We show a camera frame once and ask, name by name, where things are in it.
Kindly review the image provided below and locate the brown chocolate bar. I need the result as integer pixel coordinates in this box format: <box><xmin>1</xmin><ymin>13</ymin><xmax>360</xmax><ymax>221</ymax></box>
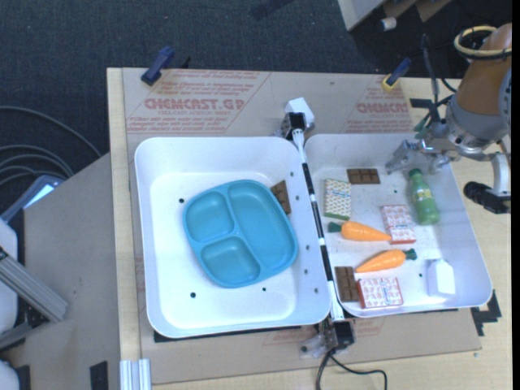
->
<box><xmin>333</xmin><ymin>265</ymin><xmax>362</xmax><ymax>304</ymax></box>
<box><xmin>345</xmin><ymin>167</ymin><xmax>382</xmax><ymax>185</ymax></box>
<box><xmin>269</xmin><ymin>180</ymin><xmax>293</xmax><ymax>216</ymax></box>

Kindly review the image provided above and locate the green and white carton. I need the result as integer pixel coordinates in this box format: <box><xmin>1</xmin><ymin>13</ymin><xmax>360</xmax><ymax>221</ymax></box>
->
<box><xmin>323</xmin><ymin>177</ymin><xmax>353</xmax><ymax>222</ymax></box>

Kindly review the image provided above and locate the white plastic tray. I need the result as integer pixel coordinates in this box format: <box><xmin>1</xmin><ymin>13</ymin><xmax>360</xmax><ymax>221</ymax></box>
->
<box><xmin>303</xmin><ymin>132</ymin><xmax>494</xmax><ymax>319</ymax></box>
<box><xmin>133</xmin><ymin>136</ymin><xmax>334</xmax><ymax>340</ymax></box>

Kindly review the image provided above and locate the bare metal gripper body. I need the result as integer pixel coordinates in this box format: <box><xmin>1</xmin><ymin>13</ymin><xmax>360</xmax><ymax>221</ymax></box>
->
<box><xmin>414</xmin><ymin>122</ymin><xmax>462</xmax><ymax>163</ymax></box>

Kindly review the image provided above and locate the white milk bottle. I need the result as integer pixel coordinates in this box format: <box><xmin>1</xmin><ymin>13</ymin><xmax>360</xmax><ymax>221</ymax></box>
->
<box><xmin>426</xmin><ymin>258</ymin><xmax>457</xmax><ymax>298</ymax></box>

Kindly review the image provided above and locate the thin black and white rod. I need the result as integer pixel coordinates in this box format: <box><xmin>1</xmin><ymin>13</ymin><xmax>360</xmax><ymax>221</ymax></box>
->
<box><xmin>292</xmin><ymin>129</ymin><xmax>347</xmax><ymax>322</ymax></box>

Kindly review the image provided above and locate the black cylinder on white bracket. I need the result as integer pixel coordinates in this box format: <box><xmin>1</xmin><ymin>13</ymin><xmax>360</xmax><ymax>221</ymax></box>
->
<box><xmin>463</xmin><ymin>151</ymin><xmax>513</xmax><ymax>215</ymax></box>

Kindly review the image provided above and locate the orange carrot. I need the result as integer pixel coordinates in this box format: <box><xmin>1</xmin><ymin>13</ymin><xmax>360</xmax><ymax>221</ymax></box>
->
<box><xmin>353</xmin><ymin>248</ymin><xmax>418</xmax><ymax>275</ymax></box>
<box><xmin>327</xmin><ymin>220</ymin><xmax>393</xmax><ymax>244</ymax></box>

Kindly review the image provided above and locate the brown cardboard board red print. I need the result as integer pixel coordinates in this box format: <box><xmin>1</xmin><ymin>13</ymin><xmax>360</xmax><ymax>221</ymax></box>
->
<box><xmin>121</xmin><ymin>67</ymin><xmax>484</xmax><ymax>386</ymax></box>

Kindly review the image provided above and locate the red and white carton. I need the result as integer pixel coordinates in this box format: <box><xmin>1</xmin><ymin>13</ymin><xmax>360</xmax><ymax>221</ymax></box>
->
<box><xmin>379</xmin><ymin>204</ymin><xmax>418</xmax><ymax>245</ymax></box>
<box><xmin>356</xmin><ymin>275</ymin><xmax>405</xmax><ymax>310</ymax></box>

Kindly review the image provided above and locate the green plastic bottle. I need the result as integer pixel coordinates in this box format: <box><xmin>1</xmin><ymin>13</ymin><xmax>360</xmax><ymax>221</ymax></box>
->
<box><xmin>406</xmin><ymin>167</ymin><xmax>441</xmax><ymax>226</ymax></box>

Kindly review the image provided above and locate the blue divided plate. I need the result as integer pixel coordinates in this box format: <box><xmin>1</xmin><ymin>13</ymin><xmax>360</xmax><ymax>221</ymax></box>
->
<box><xmin>182</xmin><ymin>178</ymin><xmax>299</xmax><ymax>289</ymax></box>

